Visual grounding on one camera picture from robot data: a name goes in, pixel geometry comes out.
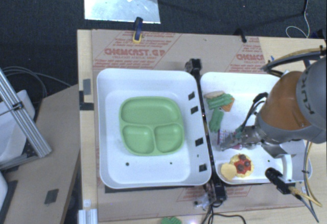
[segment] white cable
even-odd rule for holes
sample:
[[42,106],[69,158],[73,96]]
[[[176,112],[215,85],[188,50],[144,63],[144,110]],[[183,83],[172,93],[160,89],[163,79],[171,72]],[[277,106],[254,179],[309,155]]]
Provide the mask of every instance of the white cable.
[[309,3],[309,0],[307,0],[307,4],[306,4],[305,10],[304,10],[304,12],[303,12],[303,16],[305,17],[305,21],[306,21],[306,23],[307,23],[307,27],[308,27],[308,34],[306,34],[302,29],[300,29],[300,28],[298,28],[298,27],[296,27],[296,26],[288,26],[288,27],[285,29],[285,32],[286,32],[286,35],[287,35],[289,38],[291,38],[291,36],[290,36],[290,35],[288,34],[288,32],[287,32],[287,30],[288,30],[289,28],[297,29],[297,30],[299,30],[299,31],[304,35],[304,37],[309,38],[309,36],[310,36],[310,26],[309,26],[309,22],[308,22],[308,19],[307,19],[307,8],[308,8],[308,3]]

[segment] green object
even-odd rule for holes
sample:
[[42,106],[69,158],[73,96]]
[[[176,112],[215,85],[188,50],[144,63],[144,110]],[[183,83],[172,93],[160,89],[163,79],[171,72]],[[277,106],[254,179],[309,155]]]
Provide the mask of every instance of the green object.
[[176,217],[171,217],[171,218],[163,218],[161,220],[161,224],[182,224],[182,222]]
[[217,107],[228,105],[232,102],[232,95],[231,94],[222,94],[213,99],[206,100],[209,106],[209,109],[215,109]]
[[123,102],[120,131],[127,150],[141,156],[172,154],[184,143],[184,126],[176,102],[164,97],[136,97]]
[[213,112],[213,116],[209,122],[209,129],[211,132],[217,133],[220,129],[221,121],[223,120],[224,112],[222,112],[219,108],[215,108]]

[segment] green plate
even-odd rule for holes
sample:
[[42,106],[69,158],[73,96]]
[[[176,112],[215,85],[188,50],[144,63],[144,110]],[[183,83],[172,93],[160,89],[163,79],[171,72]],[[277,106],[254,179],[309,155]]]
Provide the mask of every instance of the green plate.
[[172,154],[184,143],[183,118],[169,98],[127,99],[120,107],[119,121],[124,145],[133,154]]

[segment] dark floor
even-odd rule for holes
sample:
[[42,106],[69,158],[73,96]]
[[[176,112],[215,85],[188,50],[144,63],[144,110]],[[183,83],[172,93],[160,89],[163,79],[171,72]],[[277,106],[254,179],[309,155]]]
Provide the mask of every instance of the dark floor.
[[[305,0],[158,0],[160,25],[147,31],[286,37],[285,28],[307,32],[302,15]],[[309,0],[312,32],[326,29],[326,0]],[[83,0],[0,0],[0,67],[23,66],[77,83],[78,29],[132,29],[130,23],[85,20]],[[303,37],[290,30],[293,37]],[[42,97],[31,76],[10,77],[13,86],[27,89],[33,101]],[[44,78],[48,94],[65,88]]]

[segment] blue clamp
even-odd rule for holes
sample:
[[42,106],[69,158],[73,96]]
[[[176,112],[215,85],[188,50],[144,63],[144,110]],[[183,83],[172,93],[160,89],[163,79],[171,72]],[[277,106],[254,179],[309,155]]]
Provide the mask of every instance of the blue clamp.
[[134,25],[133,25],[133,42],[139,44],[142,40],[142,25],[143,25],[143,19],[141,17],[137,17]]

